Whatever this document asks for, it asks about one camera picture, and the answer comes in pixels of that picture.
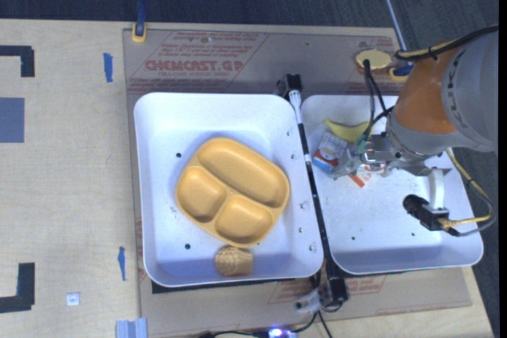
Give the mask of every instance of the black corner marker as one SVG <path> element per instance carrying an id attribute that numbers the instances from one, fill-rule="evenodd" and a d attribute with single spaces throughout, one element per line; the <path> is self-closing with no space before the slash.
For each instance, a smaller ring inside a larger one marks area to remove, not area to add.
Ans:
<path id="1" fill-rule="evenodd" d="M 21 58 L 21 77 L 35 77 L 35 57 L 29 45 L 0 45 L 0 56 L 19 56 Z"/>
<path id="2" fill-rule="evenodd" d="M 35 304 L 35 264 L 19 264 L 16 295 L 0 298 L 0 313 L 31 310 Z"/>

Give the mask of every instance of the small light blue square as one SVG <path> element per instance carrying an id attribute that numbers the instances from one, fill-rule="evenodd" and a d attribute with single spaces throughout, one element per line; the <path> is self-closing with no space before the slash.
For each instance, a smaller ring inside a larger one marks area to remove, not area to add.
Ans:
<path id="1" fill-rule="evenodd" d="M 0 97 L 0 142 L 25 142 L 23 97 Z"/>

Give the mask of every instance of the light wood surface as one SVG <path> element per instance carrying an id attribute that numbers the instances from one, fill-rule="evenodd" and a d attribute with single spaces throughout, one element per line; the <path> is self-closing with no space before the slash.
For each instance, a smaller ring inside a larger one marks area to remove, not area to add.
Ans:
<path id="1" fill-rule="evenodd" d="M 19 58 L 0 57 L 0 97 L 25 98 L 25 142 L 0 143 L 0 297 L 16 293 L 18 263 L 36 264 L 36 304 L 30 311 L 0 313 L 0 336 L 110 337 L 117 320 L 140 317 L 121 35 L 129 27 L 0 21 L 0 44 L 30 45 L 36 61 L 36 76 L 20 78 Z M 112 56 L 110 83 L 104 53 Z M 119 247 L 125 248 L 125 281 Z M 463 273 L 472 306 L 333 321 L 331 331 L 355 337 L 492 336 L 473 272 Z M 79 306 L 67 306 L 70 292 L 80 293 Z M 300 336 L 326 335 L 317 323 Z"/>

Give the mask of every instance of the yellow divided plate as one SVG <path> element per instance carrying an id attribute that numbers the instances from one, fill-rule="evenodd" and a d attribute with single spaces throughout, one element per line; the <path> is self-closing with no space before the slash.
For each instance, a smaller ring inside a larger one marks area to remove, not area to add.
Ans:
<path id="1" fill-rule="evenodd" d="M 287 205 L 285 173 L 249 147 L 228 138 L 205 142 L 176 184 L 177 206 L 191 221 L 229 245 L 261 241 Z"/>

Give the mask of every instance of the white plastic tray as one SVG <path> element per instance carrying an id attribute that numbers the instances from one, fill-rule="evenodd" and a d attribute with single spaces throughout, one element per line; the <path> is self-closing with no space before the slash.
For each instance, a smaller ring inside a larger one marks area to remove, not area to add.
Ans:
<path id="1" fill-rule="evenodd" d="M 395 97 L 384 97 L 387 107 Z M 316 151 L 329 118 L 336 123 L 357 125 L 368 121 L 369 97 L 312 96 L 303 102 L 303 122 L 310 152 Z M 385 129 L 385 119 L 375 133 Z M 447 155 L 426 162 L 429 167 L 454 168 Z M 315 183 L 330 249 L 339 267 L 354 275 L 447 268 L 477 263 L 482 256 L 479 233 L 467 237 L 429 231 L 409 216 L 402 206 L 410 193 L 429 198 L 427 177 L 395 170 L 389 177 L 372 175 L 360 188 L 350 177 L 329 178 L 314 168 Z M 444 177 L 444 206 L 450 218 L 473 217 L 463 182 L 456 169 Z M 460 231 L 476 228 L 460 226 Z"/>
<path id="2" fill-rule="evenodd" d="M 291 105 L 273 95 L 150 93 L 134 109 L 147 274 L 166 287 L 292 279 L 313 275 L 323 253 Z M 253 271 L 225 277 L 214 266 L 224 243 L 188 220 L 174 188 L 194 152 L 211 138 L 244 143 L 282 168 L 291 195 L 268 236 L 250 251 Z"/>

